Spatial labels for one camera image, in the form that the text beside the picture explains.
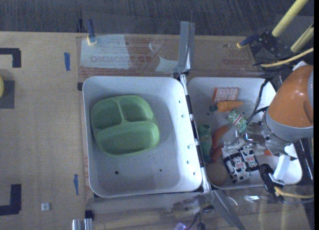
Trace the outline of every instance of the green bowl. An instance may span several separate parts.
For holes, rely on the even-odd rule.
[[[95,141],[110,156],[140,153],[160,141],[153,111],[140,96],[103,99],[93,106],[90,114]]]

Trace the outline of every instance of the yellow ball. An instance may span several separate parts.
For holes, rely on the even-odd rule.
[[[0,76],[0,98],[3,95],[3,91],[4,91],[4,83],[3,83],[2,77]]]

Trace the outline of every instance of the gray carpet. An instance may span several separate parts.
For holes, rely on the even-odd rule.
[[[0,30],[179,34],[181,20],[197,35],[252,35],[271,29],[295,0],[0,0]],[[314,0],[300,12],[314,15]]]

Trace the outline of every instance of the hole in bin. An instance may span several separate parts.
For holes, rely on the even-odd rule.
[[[153,118],[153,113],[148,103],[137,96],[123,98],[121,107],[124,117],[129,122],[148,121]]]
[[[105,100],[96,104],[92,110],[92,122],[98,129],[119,125],[122,117],[117,102]]]

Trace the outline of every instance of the wooden surface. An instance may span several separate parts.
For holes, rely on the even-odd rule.
[[[84,218],[87,200],[81,92],[77,90],[78,36],[0,32],[0,47],[16,47],[22,53],[22,68],[12,68],[12,58],[0,55],[0,75],[4,80],[15,81],[15,108],[0,109],[0,206],[9,203],[10,185],[22,186],[21,211],[0,216],[2,230],[67,230],[73,219]],[[65,52],[70,54],[70,71],[65,67]],[[79,195],[73,183],[75,174]],[[242,194],[227,195],[242,199]],[[51,209],[41,212],[41,203],[50,203]],[[273,210],[274,205],[262,203],[240,218],[247,229],[310,229],[302,206]],[[185,220],[189,224],[193,218],[163,221],[151,209],[125,213],[118,210],[106,215],[103,209],[96,209],[95,213],[96,229],[103,230],[173,229],[175,222]],[[204,216],[208,222],[206,229],[235,229],[229,228],[220,216],[211,215]]]

